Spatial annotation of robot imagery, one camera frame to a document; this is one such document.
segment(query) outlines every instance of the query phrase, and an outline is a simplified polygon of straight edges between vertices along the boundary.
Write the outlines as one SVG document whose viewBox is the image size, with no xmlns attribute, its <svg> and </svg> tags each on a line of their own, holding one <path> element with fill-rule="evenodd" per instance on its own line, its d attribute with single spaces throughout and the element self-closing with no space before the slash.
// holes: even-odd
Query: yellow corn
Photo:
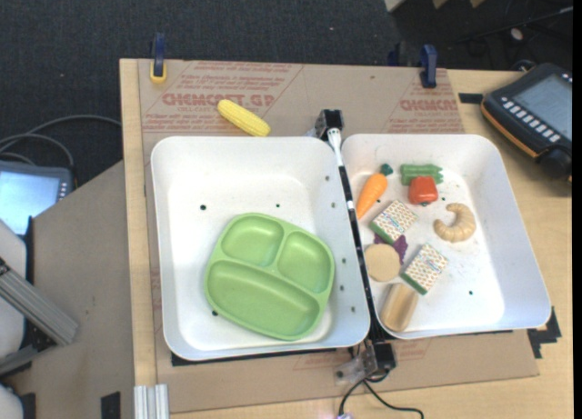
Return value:
<svg viewBox="0 0 582 419">
<path fill-rule="evenodd" d="M 271 127 L 265 120 L 228 99 L 219 101 L 216 109 L 226 120 L 252 136 L 267 136 L 271 133 Z"/>
</svg>

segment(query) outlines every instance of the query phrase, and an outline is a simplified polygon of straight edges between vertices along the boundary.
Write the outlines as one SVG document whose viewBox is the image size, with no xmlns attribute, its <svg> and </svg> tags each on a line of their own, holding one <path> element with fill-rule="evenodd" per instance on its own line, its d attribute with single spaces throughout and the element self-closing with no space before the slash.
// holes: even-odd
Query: black floor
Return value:
<svg viewBox="0 0 582 419">
<path fill-rule="evenodd" d="M 0 150 L 2 140 L 69 115 L 119 120 L 118 61 L 148 57 L 156 31 L 168 58 L 342 65 L 418 65 L 432 44 L 438 65 L 507 70 L 523 61 L 572 70 L 573 0 L 487 0 L 473 8 L 450 0 L 406 0 L 388 13 L 383 0 L 0 0 Z M 522 27 L 524 39 L 493 33 Z M 483 35 L 469 43 L 466 36 Z M 118 126 L 82 120 L 39 132 L 66 146 L 79 184 L 122 156 Z M 21 140 L 0 153 L 40 165 L 66 165 L 44 139 Z"/>
</svg>

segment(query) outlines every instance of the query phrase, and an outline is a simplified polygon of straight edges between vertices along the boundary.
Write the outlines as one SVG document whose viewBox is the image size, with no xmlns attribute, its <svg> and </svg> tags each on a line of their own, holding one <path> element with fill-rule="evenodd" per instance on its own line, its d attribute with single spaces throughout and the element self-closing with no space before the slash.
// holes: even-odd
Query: toy food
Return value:
<svg viewBox="0 0 582 419">
<path fill-rule="evenodd" d="M 410 181 L 408 200 L 413 205 L 428 205 L 438 199 L 435 179 L 430 176 L 417 176 Z"/>
<path fill-rule="evenodd" d="M 451 226 L 446 226 L 442 220 L 436 219 L 433 223 L 435 233 L 451 243 L 467 240 L 477 229 L 475 216 L 471 210 L 466 205 L 452 203 L 447 206 L 447 211 L 457 214 L 455 222 Z"/>
<path fill-rule="evenodd" d="M 231 124 L 252 136 L 267 136 L 271 133 L 271 127 L 265 120 L 228 99 L 220 100 L 216 110 Z"/>
<path fill-rule="evenodd" d="M 400 183 L 402 185 L 410 185 L 413 178 L 430 175 L 435 179 L 435 183 L 438 185 L 443 183 L 443 175 L 440 173 L 441 170 L 443 170 L 441 167 L 433 164 L 402 164 L 400 165 Z"/>
<path fill-rule="evenodd" d="M 410 323 L 418 293 L 405 284 L 391 284 L 380 312 L 380 321 L 394 332 L 403 332 Z"/>
<path fill-rule="evenodd" d="M 364 257 L 368 275 L 377 282 L 387 282 L 400 272 L 400 255 L 390 244 L 371 244 Z"/>
<path fill-rule="evenodd" d="M 390 165 L 382 164 L 380 172 L 371 174 L 368 177 L 360 196 L 357 198 L 356 216 L 358 219 L 362 218 L 388 188 L 388 179 L 386 177 L 392 172 Z"/>
<path fill-rule="evenodd" d="M 415 258 L 402 269 L 400 276 L 420 294 L 426 294 L 447 264 L 448 259 L 434 247 L 423 244 Z"/>
<path fill-rule="evenodd" d="M 397 199 L 370 223 L 370 228 L 388 244 L 393 244 L 418 219 Z"/>
</svg>

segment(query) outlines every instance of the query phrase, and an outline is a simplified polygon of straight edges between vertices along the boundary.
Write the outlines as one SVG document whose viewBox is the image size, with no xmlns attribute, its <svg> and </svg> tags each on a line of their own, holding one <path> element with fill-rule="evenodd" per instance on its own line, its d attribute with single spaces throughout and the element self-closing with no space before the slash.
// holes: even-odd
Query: round beige toy food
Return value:
<svg viewBox="0 0 582 419">
<path fill-rule="evenodd" d="M 466 205 L 453 203 L 447 206 L 447 211 L 457 215 L 455 222 L 451 226 L 446 226 L 442 220 L 437 219 L 434 222 L 435 233 L 451 243 L 467 240 L 477 228 L 471 210 Z"/>
<path fill-rule="evenodd" d="M 390 244 L 371 244 L 364 257 L 368 275 L 377 282 L 387 282 L 400 272 L 400 255 Z"/>
</svg>

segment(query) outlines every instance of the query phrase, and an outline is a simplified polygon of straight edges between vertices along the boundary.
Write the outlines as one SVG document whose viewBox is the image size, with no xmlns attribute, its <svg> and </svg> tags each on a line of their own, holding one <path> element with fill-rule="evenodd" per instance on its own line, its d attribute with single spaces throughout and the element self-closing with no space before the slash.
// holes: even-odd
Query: wooden table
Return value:
<svg viewBox="0 0 582 419">
<path fill-rule="evenodd" d="M 154 385 L 157 384 L 156 359 L 137 62 L 122 60 L 120 72 L 135 384 Z M 448 71 L 456 95 L 482 94 L 518 76 L 514 72 Z M 543 345 L 543 358 L 538 361 L 538 377 L 401 391 L 383 396 L 391 404 L 419 408 L 431 419 L 573 417 L 571 185 L 543 177 L 537 165 L 485 123 L 477 105 L 461 104 L 460 100 L 457 103 L 465 131 L 489 138 L 503 156 L 562 336 L 556 344 Z M 172 417 L 332 419 L 336 417 L 340 401 L 341 398 L 338 397 L 323 398 L 173 414 Z M 414 417 L 412 413 L 387 411 L 371 394 L 351 396 L 346 410 L 351 411 L 357 418 Z"/>
</svg>

